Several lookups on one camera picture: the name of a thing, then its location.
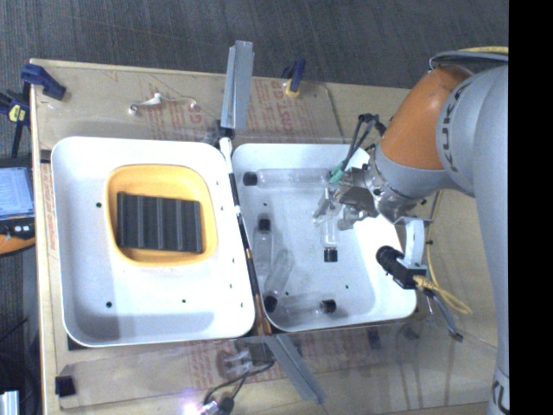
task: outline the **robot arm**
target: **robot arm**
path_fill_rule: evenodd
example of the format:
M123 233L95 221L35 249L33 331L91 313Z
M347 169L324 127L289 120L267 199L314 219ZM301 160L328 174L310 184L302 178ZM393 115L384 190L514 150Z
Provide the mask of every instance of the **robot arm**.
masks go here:
M510 411L507 94L506 64L476 74L434 68L401 104L369 163L343 175L336 195L345 205L343 228L378 214L397 223L445 188L475 198L498 323L489 415Z

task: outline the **wooden table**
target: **wooden table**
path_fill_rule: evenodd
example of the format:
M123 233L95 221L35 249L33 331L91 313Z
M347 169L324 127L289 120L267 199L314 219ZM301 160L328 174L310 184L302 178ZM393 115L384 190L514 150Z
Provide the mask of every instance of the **wooden table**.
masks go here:
M209 377L210 366L205 362L202 363L202 359L213 359L214 355L225 348L224 342L216 345L190 343L186 346L163 348L130 346L70 349L61 315L60 267L57 258L48 152L59 140L73 135L197 139L199 132L194 130L194 125L200 120L208 121L217 118L220 113L225 75L38 59L33 59L31 62L44 67L50 75L67 88L66 96L60 102L44 96L39 86L33 86L31 93L44 413L63 411L152 413L154 410L159 410L161 413L183 413L183 406L189 399L200 400L205 388L213 386L213 383L218 384L217 380ZM250 113L253 117L251 119L253 118L254 122L273 122L271 127L277 135L282 137L290 138L296 134L296 136L305 138L316 135L318 138L331 137L334 143L340 140L343 143L348 143L360 113L378 113L384 121L391 118L408 93L405 89L396 88L305 82L302 95L305 99L310 98L310 101L297 107L295 112L286 112L286 106L281 107L282 109L278 107L281 97L279 91L282 91L282 84L283 80L280 79L258 77L252 79ZM172 99L193 98L197 101L197 106L195 109L183 108L180 111L168 109L166 118L160 117L156 112L146 112L145 114L143 112L142 116L134 117L129 114L128 108L131 103L145 101L156 92L163 93L165 97ZM268 110L259 107L265 106L266 108L267 105L264 103L269 103L274 108L273 114L271 114L272 118L264 117ZM311 124L311 129L291 131L288 121L290 115L304 116L307 119L304 123ZM461 209L464 214L467 209L470 209L471 216L475 216L471 199L455 197L455 200L462 203ZM469 223L469 226L474 228L474 220ZM476 252L479 253L479 250L481 251L481 248L477 247ZM489 288L489 279L487 284L486 278L487 272L484 271L482 287L485 289ZM476 295L479 297L477 299L480 299L479 305L483 308L489 306L491 293L488 295L488 299L481 298L482 294ZM491 322L488 314L484 320L484 322L477 323L466 322L464 328L473 331L480 339L491 340L493 345L495 336L493 315ZM183 389L194 388L196 389L195 393L167 392L170 393L167 394L160 389L144 393L143 389L149 386L152 380L162 380L163 376L171 373L170 370L160 373L156 367L160 364L165 366L180 364L178 361L175 362L175 357L172 356L175 355L175 352L179 354L179 358L188 356L199 359L193 365L185 365L193 368L197 374L191 373L189 382L182 383ZM87 390L87 382L101 380L102 368L104 368L105 374L115 373L125 376L133 374L140 361L151 362L151 375L138 378L136 386L128 389L128 394L124 397L111 395L113 391L109 386L101 386L98 383L95 384L94 391ZM78 395L64 397L63 402L60 403L61 399L55 393L55 377L75 373L75 371L84 377L79 383ZM254 394L258 395L258 392L261 392L260 389L266 388L263 382L250 385L251 389L257 389L255 392L244 390L246 395L242 398L247 409L240 413L257 413L255 411L285 404L294 407L292 412L325 413L321 411L320 406L302 401L293 386L282 375L282 371L280 375L278 371L275 371L274 374L273 381L270 382L270 390L265 397L254 398ZM476 401L487 398L482 397L481 399L478 395L480 394L477 392L477 396L472 398ZM93 401L106 402L106 404L90 405ZM472 403L474 400L469 398L462 402ZM409 404L404 405L404 409L409 408Z

